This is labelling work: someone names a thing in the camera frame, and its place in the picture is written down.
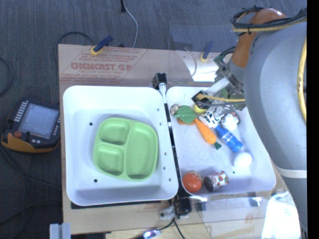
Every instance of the red emergency button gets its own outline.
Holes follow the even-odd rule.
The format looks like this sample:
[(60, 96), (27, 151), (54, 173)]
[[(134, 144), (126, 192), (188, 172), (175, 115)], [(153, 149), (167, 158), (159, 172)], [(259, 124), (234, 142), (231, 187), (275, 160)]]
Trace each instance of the red emergency button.
[(13, 136), (20, 139), (22, 137), (22, 133), (20, 131), (15, 131)]

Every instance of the tin can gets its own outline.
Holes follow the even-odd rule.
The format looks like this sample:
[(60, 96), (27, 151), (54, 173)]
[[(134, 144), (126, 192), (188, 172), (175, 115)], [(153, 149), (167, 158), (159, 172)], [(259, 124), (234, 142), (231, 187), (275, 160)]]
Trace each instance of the tin can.
[(228, 175), (222, 170), (204, 177), (204, 185), (210, 192), (213, 192), (224, 185), (228, 185), (228, 183)]

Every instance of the gray carpet floor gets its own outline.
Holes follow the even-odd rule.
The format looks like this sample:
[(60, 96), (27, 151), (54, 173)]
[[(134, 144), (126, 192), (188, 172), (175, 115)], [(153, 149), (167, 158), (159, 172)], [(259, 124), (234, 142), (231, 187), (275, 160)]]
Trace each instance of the gray carpet floor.
[[(236, 43), (230, 17), (242, 8), (273, 7), (294, 16), (307, 7), (307, 0), (124, 0), (124, 3), (138, 23), (135, 48), (172, 49), (171, 38), (180, 38), (176, 26), (186, 22), (211, 25), (215, 52)], [(201, 40), (204, 37), (200, 27), (197, 30), (192, 38)], [(128, 12), (121, 12), (120, 0), (0, 0), (0, 58), (11, 68), (9, 73), (7, 64), (0, 60), (0, 91), (13, 76), (10, 87), (0, 95), (0, 128), (22, 97), (51, 104), (59, 101), (55, 45), (70, 31), (85, 33), (95, 43), (111, 35), (114, 40), (110, 46), (133, 47), (136, 24)], [(69, 34), (60, 43), (91, 44), (81, 34)], [(60, 149), (37, 156), (8, 149), (0, 151), (0, 239), (49, 238), (49, 225), (63, 222)]]

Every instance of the blue bottle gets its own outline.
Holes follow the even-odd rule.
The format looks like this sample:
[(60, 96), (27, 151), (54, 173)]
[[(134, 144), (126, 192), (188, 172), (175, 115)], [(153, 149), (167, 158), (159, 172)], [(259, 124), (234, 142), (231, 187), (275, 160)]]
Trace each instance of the blue bottle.
[(237, 152), (243, 146), (243, 143), (239, 141), (229, 130), (223, 128), (221, 125), (215, 127), (218, 137), (226, 144), (233, 152)]

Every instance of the orange toy carrot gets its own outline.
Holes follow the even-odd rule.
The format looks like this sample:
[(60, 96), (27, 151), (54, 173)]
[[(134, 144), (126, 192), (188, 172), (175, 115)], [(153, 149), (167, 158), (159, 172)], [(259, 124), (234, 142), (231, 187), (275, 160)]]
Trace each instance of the orange toy carrot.
[(201, 122), (197, 118), (195, 118), (195, 123), (201, 135), (205, 139), (205, 141), (208, 142), (209, 144), (214, 144), (216, 149), (219, 149), (221, 145), (216, 142), (217, 138), (216, 138), (216, 135), (212, 132), (212, 130), (210, 130), (208, 126), (206, 126), (203, 122)]

